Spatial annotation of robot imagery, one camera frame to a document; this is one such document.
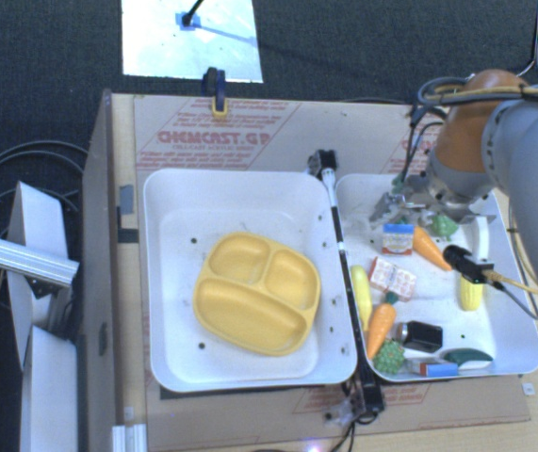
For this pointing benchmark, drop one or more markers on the green toy broccoli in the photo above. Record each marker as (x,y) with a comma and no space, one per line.
(444,226)

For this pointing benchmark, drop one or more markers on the white plastic tray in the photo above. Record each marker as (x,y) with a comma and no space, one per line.
(499,337)
(249,196)

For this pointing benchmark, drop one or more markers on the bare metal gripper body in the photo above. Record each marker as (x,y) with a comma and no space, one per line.
(431,198)

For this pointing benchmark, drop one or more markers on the yellow banana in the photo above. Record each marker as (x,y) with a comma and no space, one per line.
(362,290)

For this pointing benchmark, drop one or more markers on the blue white orange carton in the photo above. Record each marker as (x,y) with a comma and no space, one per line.
(397,240)

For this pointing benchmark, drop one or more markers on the thin black and white rod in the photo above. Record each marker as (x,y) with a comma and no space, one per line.
(341,247)

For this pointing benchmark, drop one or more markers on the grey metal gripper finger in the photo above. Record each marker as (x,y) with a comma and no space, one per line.
(379,207)
(399,211)

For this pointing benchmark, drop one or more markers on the orange carrot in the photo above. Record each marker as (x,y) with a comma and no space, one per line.
(380,325)
(428,247)

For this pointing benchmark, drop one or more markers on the black bottle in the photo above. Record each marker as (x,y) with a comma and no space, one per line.
(423,336)

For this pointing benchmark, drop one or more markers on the orange and white packet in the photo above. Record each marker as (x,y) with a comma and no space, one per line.
(391,278)

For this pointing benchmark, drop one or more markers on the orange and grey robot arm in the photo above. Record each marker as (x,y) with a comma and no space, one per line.
(523,144)

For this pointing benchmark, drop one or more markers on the brown cardboard board red print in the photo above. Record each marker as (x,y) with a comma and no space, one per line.
(249,130)

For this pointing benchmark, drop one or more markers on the yellow corn cob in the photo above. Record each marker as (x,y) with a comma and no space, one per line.
(470,295)

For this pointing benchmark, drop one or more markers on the yellow divided plate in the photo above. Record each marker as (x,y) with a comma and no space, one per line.
(254,295)

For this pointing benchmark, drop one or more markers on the orange and blue box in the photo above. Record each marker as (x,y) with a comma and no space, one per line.
(435,369)

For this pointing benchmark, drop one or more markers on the green grapes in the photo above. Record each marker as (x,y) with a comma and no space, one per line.
(389,357)

